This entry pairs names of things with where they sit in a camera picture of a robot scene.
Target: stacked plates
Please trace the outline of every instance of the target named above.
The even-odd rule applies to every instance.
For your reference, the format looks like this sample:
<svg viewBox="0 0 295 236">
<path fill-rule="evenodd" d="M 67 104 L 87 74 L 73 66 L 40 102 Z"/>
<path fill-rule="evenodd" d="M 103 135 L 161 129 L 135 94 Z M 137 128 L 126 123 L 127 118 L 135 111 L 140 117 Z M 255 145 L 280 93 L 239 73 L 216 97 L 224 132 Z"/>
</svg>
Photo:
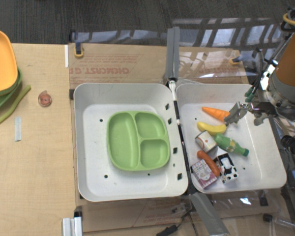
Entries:
<svg viewBox="0 0 295 236">
<path fill-rule="evenodd" d="M 0 31 L 0 107 L 11 97 L 22 81 L 9 38 Z"/>
</svg>

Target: toy bottle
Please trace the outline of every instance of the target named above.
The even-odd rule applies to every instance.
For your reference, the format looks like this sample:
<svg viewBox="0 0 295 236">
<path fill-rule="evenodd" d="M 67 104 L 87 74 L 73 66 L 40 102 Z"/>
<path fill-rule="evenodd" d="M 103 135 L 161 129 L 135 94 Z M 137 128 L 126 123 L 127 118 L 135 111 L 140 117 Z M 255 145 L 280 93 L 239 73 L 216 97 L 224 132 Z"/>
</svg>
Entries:
<svg viewBox="0 0 295 236">
<path fill-rule="evenodd" d="M 217 145 L 227 151 L 227 152 L 234 152 L 239 153 L 243 156 L 247 156 L 249 153 L 249 150 L 246 148 L 242 148 L 238 142 L 234 141 L 233 139 L 226 137 L 222 134 L 216 134 L 214 136 L 214 140 L 216 141 Z"/>
</svg>

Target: yellow plate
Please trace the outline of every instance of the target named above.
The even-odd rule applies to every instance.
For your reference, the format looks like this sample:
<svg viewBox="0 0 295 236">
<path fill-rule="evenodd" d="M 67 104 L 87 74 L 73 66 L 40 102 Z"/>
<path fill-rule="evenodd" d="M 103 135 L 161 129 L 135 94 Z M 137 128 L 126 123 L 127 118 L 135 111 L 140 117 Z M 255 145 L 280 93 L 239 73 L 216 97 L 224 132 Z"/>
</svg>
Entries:
<svg viewBox="0 0 295 236">
<path fill-rule="evenodd" d="M 0 91 L 12 87 L 18 77 L 18 68 L 9 38 L 0 31 Z"/>
</svg>

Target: bottle cap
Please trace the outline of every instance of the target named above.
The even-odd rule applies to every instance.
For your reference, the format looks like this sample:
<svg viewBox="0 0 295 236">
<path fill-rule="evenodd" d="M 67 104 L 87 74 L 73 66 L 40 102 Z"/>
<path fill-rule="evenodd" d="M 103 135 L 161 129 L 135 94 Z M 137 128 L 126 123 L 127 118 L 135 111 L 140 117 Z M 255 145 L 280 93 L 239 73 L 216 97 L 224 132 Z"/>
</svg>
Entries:
<svg viewBox="0 0 295 236">
<path fill-rule="evenodd" d="M 264 213 L 263 215 L 263 220 L 266 221 L 266 222 L 271 222 L 273 219 L 273 216 L 271 214 L 268 214 L 268 213 Z"/>
<path fill-rule="evenodd" d="M 248 154 L 249 154 L 249 150 L 245 148 L 245 152 L 242 155 L 247 156 Z"/>
</svg>

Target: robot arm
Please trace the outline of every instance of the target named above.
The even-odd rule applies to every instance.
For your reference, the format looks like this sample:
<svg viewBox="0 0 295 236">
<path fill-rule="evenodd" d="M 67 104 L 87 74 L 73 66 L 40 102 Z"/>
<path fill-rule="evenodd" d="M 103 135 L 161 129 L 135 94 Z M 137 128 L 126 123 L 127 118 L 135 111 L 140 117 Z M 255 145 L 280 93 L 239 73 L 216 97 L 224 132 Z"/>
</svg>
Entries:
<svg viewBox="0 0 295 236">
<path fill-rule="evenodd" d="M 262 124 L 270 116 L 281 116 L 295 122 L 295 9 L 283 16 L 281 30 L 289 35 L 281 42 L 271 59 L 266 60 L 265 66 L 265 59 L 261 51 L 257 50 L 261 61 L 260 76 L 245 94 L 247 103 L 237 102 L 230 110 L 231 114 L 224 119 L 226 125 L 238 122 L 247 112 L 254 114 L 255 125 Z M 269 72 L 270 67 L 274 67 L 272 73 Z M 266 88 L 260 88 L 262 80 L 266 81 Z"/>
</svg>

